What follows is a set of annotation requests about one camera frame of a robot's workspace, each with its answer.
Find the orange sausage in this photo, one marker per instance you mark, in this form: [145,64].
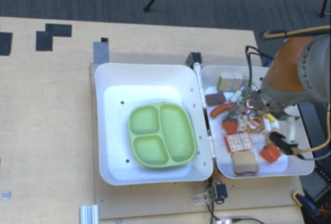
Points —
[219,110]

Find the white red and green packet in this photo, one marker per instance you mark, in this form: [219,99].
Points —
[254,87]

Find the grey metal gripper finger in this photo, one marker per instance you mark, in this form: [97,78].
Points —
[232,113]
[239,107]

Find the small white patterned can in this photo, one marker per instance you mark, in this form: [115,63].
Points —
[234,96]

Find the green and orange patterned carton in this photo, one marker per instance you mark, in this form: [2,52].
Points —
[228,83]

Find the brown bread slice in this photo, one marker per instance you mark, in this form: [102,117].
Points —
[245,163]

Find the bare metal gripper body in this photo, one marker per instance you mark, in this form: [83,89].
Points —
[256,105]

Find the brown chocolate biscuit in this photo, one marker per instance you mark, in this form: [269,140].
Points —
[215,98]

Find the green divided plate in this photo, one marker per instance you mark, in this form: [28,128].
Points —
[175,132]

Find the tan doughnut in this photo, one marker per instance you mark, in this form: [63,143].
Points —
[275,131]

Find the white plastic tray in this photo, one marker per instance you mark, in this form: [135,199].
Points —
[116,140]
[284,168]

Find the yellow banana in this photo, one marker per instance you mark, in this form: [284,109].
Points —
[270,117]

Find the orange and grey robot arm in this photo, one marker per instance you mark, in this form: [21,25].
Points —
[289,73]

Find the thin black and white rod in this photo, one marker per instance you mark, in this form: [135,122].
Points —
[201,88]

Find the orange bell pepper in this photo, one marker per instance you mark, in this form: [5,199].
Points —
[270,153]

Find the red strawberry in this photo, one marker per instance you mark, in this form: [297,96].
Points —
[229,126]

